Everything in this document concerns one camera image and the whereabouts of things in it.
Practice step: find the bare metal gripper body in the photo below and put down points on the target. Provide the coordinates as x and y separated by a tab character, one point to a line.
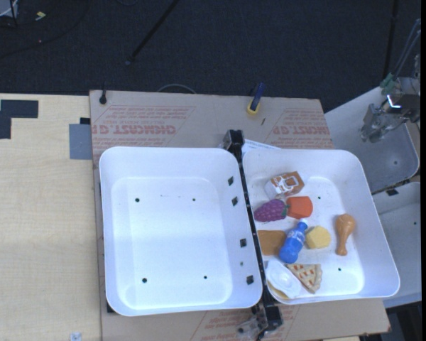
409	99

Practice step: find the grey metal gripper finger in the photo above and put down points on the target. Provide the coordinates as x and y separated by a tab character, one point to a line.
388	123
369	123

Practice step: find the white plastic tray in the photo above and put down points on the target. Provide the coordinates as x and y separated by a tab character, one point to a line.
351	190
170	233

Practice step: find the brown and white toy carton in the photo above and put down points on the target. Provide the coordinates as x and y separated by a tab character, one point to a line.
285	185

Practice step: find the orange rounded toy block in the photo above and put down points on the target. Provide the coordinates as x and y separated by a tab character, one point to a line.
300	207

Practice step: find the brown toy chicken drumstick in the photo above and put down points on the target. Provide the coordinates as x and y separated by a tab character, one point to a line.
344	229

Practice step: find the white paper sheet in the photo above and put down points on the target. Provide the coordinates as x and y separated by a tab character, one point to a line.
261	145

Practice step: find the yellow toy cheese block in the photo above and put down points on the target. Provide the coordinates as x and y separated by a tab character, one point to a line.
317	237

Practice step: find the purple toy grapes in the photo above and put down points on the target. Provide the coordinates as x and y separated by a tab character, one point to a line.
270	211

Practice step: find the blue toy bottle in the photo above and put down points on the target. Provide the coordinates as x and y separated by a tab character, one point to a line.
292	243

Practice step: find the brown toy bread slice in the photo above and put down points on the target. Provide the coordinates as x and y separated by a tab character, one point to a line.
270	242

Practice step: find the brown cardboard board red print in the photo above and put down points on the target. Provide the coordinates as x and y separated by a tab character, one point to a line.
206	119

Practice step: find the toy pizza slice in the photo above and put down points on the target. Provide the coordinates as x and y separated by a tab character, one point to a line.
307	275

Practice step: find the white toy fried egg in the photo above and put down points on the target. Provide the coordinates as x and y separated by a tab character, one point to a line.
282	279

